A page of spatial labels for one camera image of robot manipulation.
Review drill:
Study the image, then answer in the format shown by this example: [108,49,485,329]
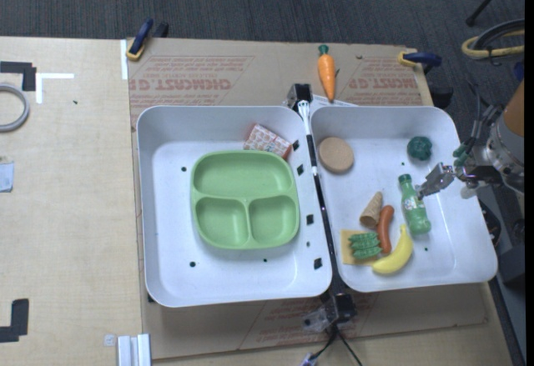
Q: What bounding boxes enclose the white plastic tray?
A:
[135,105,334,308]
[309,105,499,293]

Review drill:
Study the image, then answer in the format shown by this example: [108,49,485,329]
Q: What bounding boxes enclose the thin black and white rod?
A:
[297,100,340,299]

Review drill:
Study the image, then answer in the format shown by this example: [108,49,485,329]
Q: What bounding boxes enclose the tan ice cream cone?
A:
[359,190,385,230]

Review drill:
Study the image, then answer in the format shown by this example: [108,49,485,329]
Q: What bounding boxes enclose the green divided plate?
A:
[189,149,302,250]

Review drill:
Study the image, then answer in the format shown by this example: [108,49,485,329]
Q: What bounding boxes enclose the green plastic bottle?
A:
[396,173,433,237]

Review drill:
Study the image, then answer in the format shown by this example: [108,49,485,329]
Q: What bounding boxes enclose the yellow banana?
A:
[370,223,415,276]

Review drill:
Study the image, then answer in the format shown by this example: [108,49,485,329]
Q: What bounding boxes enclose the green pea pods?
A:
[347,231,383,261]

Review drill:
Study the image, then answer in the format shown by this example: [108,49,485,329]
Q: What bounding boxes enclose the tan round biscuit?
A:
[317,136,355,174]

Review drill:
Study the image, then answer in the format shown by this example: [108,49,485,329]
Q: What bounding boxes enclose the orange and white packet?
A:
[242,123,294,160]

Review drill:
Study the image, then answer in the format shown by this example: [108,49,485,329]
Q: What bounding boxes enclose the yellow cheese slice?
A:
[340,228,377,267]

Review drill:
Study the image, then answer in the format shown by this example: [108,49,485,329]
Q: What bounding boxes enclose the green broccoli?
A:
[406,135,434,162]

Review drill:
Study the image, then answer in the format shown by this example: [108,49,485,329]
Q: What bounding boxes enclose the orange sausage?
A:
[375,204,395,255]

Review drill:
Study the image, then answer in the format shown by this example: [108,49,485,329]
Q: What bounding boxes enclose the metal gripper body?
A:
[453,142,526,193]

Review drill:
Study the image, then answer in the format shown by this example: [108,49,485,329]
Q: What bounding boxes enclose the brown cardboard board red print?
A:
[126,37,489,361]

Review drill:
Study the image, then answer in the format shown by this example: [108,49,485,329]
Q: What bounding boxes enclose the orange carrot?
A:
[316,43,338,103]

